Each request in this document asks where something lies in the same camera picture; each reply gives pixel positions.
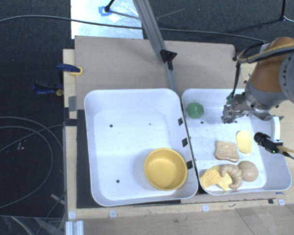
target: tray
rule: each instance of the tray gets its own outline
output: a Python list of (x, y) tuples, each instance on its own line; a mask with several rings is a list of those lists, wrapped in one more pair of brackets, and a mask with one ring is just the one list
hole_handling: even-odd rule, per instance
[[(215, 165), (237, 165), (240, 161), (248, 160), (257, 166), (259, 175), (254, 182), (243, 181), (237, 190), (225, 191), (218, 186), (210, 186), (204, 190), (212, 195), (286, 190), (290, 187), (292, 179), (284, 156), (269, 153), (253, 140), (256, 132), (263, 132), (275, 139), (279, 139), (280, 125), (278, 117), (274, 117), (272, 121), (262, 121), (255, 116), (241, 117), (236, 119), (237, 123), (223, 124), (221, 121), (223, 106), (226, 103), (226, 97), (231, 91), (228, 89), (188, 89), (182, 95), (185, 120), (197, 170), (201, 176), (205, 170)], [(192, 102), (203, 105), (204, 114), (198, 119), (188, 116), (187, 106)], [(216, 141), (236, 143), (236, 133), (241, 130), (248, 130), (251, 135), (252, 153), (244, 154), (238, 151), (239, 161), (236, 163), (217, 160), (214, 156)]]
[(192, 197), (195, 168), (185, 184), (163, 191), (151, 186), (144, 161), (156, 148), (171, 148), (188, 164), (192, 153), (181, 102), (169, 89), (97, 90), (84, 100), (91, 192), (102, 206), (119, 206)]

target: yellow bowl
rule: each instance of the yellow bowl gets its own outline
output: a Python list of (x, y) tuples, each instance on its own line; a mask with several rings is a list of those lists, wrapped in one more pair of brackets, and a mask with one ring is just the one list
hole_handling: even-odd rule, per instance
[(145, 159), (144, 172), (149, 183), (160, 190), (178, 189), (187, 178), (185, 160), (169, 148), (150, 152)]

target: robotic hand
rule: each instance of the robotic hand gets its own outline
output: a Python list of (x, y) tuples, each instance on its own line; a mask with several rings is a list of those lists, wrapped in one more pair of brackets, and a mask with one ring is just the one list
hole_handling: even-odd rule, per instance
[(271, 108), (285, 100), (294, 103), (294, 39), (277, 38), (259, 54), (244, 58), (245, 53), (243, 51), (238, 56), (236, 79), (241, 63), (258, 63), (245, 92), (234, 95), (235, 86), (227, 98), (221, 117), (223, 123), (232, 123), (236, 118), (252, 114), (270, 120)]

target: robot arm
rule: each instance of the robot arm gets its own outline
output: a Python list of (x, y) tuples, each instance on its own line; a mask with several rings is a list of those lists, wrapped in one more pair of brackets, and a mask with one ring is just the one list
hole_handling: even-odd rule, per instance
[[(280, 46), (290, 46), (288, 52), (291, 54), (278, 55), (282, 53), (279, 50)], [(223, 109), (221, 117), (223, 123), (232, 123), (238, 117), (252, 114), (262, 120), (269, 120), (272, 118), (271, 108), (285, 100), (294, 103), (294, 48), (292, 46), (294, 46), (294, 39), (282, 37), (266, 47), (264, 52), (277, 50), (268, 51), (273, 57), (262, 60), (259, 58), (260, 61), (247, 82), (244, 93), (231, 95)]]

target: wooden table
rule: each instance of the wooden table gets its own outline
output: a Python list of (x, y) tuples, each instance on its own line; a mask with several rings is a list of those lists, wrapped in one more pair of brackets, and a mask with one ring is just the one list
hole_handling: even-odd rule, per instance
[[(188, 88), (231, 88), (234, 47), (224, 44), (166, 41), (177, 52), (173, 61), (178, 94)], [(82, 76), (64, 72), (65, 184), (69, 221), (83, 220), (85, 234), (294, 234), (294, 161), (287, 159), (291, 187), (282, 192), (211, 196), (196, 195), (176, 205), (76, 207), (76, 111), (87, 92), (95, 89), (167, 87), (163, 64), (148, 40), (76, 37), (75, 49), (63, 51), (63, 62), (82, 66)], [(242, 68), (239, 87), (253, 65)], [(294, 105), (283, 102), (272, 111), (284, 115), (281, 139), (294, 149)]]

